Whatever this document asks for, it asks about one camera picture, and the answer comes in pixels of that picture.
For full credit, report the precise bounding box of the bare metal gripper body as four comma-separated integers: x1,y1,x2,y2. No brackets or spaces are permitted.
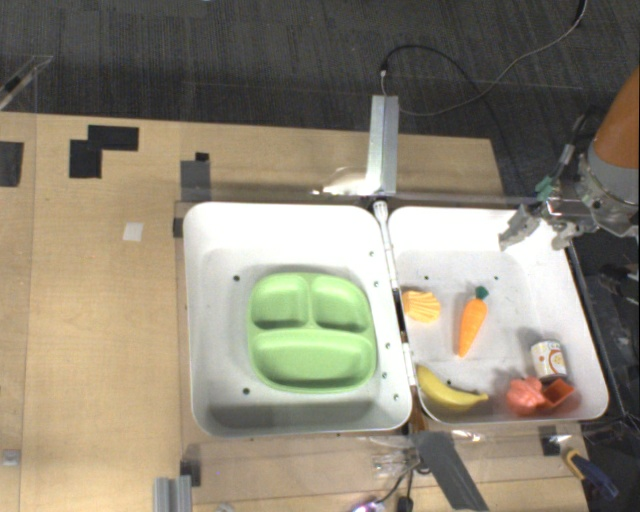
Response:
542,172,640,239

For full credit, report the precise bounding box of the white plastic tray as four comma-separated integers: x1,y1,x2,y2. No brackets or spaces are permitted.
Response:
387,205,611,426
181,200,414,439

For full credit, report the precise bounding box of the orange carrot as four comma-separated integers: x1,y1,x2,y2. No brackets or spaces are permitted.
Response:
456,285,491,359

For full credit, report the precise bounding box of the small white can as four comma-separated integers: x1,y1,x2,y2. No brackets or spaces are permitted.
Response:
529,339,570,383

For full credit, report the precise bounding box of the yellow ridged biscuit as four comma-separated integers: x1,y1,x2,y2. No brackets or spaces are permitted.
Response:
401,289,443,324

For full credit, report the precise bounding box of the thin black and white rod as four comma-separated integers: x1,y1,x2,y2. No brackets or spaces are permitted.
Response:
371,200,417,387

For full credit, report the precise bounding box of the orange cube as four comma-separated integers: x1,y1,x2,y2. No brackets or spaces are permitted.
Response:
537,377,576,412

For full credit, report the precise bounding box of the pink toy food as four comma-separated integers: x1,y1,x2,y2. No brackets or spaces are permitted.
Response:
505,375,547,418

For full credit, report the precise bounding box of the yellow banana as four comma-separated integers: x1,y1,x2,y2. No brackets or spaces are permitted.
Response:
415,363,490,414

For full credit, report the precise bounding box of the green divided plate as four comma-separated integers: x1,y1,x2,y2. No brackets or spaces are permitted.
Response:
245,271,378,395

